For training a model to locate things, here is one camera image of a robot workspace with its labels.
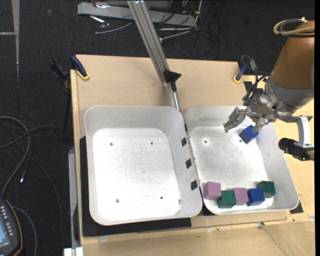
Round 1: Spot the blue cube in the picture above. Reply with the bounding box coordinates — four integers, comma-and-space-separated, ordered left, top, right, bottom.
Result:
246, 187, 266, 207
238, 124, 260, 145

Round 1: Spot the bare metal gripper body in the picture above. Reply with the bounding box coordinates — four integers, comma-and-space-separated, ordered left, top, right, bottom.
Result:
245, 88, 301, 124

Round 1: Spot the white plastic tray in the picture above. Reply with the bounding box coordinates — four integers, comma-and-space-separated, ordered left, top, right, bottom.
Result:
84, 105, 204, 226
184, 105, 300, 216

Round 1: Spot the black cylinder on white bracket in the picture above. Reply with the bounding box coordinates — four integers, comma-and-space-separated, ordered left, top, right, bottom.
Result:
278, 115, 315, 162

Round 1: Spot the pink cube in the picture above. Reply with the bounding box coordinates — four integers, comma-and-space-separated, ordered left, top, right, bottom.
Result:
232, 187, 250, 206
202, 181, 223, 201

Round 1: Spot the green cube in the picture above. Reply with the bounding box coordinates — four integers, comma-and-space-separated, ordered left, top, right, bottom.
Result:
256, 180, 277, 199
216, 190, 237, 209

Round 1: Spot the pale wood board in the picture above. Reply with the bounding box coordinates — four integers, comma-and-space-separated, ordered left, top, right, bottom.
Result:
74, 54, 288, 246

